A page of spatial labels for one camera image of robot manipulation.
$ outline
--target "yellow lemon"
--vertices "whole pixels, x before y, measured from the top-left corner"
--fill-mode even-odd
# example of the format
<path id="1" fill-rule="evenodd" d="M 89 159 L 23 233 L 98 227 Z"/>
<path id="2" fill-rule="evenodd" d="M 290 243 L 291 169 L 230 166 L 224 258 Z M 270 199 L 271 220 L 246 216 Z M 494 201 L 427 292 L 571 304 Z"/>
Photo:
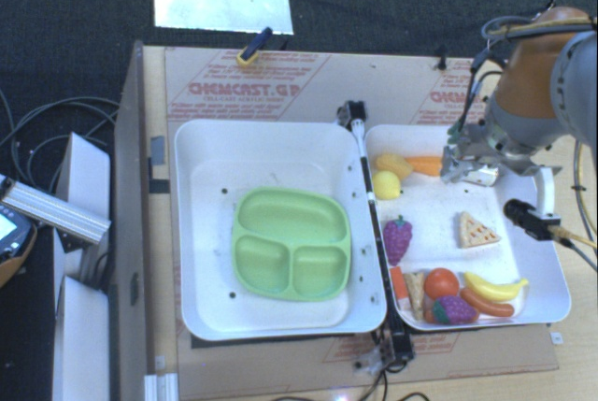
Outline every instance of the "yellow lemon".
<path id="1" fill-rule="evenodd" d="M 401 194 L 401 180 L 389 170 L 380 170 L 372 177 L 374 195 L 379 200 L 392 200 Z"/>

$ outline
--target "black floor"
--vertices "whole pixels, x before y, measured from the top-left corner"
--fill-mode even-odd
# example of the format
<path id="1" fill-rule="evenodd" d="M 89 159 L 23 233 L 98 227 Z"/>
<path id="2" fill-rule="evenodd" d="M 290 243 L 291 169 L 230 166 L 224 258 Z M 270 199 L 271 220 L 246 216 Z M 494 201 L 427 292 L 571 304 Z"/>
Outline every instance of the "black floor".
<path id="1" fill-rule="evenodd" d="M 290 0 L 294 36 L 288 50 L 471 57 L 482 47 L 481 25 L 501 15 L 532 15 L 548 0 Z M 596 0 L 557 0 L 596 13 Z M 241 48 L 250 35 L 160 29 L 153 0 L 0 0 L 0 89 L 15 123 L 30 110 L 67 97 L 119 101 L 132 45 Z M 107 106 L 96 104 L 102 109 Z M 83 107 L 60 106 L 19 131 L 24 166 L 30 150 L 99 119 Z M 0 108 L 0 142 L 11 132 Z M 98 132 L 108 142 L 109 126 Z M 40 150 L 36 183 L 50 184 L 63 142 Z M 9 144 L 0 145 L 0 173 L 21 178 Z M 26 273 L 0 289 L 0 399 L 47 400 L 51 393 L 53 326 L 50 238 L 42 236 Z"/>

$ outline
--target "green plate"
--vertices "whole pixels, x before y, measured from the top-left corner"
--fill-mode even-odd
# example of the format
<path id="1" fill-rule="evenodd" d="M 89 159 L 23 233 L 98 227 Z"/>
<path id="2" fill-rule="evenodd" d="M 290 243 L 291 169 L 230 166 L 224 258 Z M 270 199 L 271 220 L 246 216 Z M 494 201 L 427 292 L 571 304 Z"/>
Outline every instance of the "green plate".
<path id="1" fill-rule="evenodd" d="M 247 193 L 233 224 L 233 265 L 250 291 L 321 301 L 349 277 L 351 236 L 345 210 L 331 197 L 279 187 Z"/>

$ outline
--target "yellow banana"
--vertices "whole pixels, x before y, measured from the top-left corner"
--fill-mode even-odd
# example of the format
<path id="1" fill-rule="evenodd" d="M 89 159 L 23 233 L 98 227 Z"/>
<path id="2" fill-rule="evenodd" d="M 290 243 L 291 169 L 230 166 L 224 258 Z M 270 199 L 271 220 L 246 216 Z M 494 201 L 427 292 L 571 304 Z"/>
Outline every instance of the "yellow banana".
<path id="1" fill-rule="evenodd" d="M 528 280 L 522 278 L 517 283 L 497 285 L 470 271 L 466 271 L 463 277 L 465 278 L 465 284 L 474 292 L 487 300 L 498 302 L 512 300 L 519 294 L 521 287 L 528 284 Z"/>

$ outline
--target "toy tomato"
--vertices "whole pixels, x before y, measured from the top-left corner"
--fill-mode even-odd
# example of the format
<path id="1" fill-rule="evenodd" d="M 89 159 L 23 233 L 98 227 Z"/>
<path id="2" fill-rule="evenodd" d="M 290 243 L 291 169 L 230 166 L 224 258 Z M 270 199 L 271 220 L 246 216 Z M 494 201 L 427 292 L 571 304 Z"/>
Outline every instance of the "toy tomato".
<path id="1" fill-rule="evenodd" d="M 435 268 L 426 277 L 423 291 L 433 300 L 440 296 L 456 296 L 459 293 L 459 280 L 446 268 Z"/>

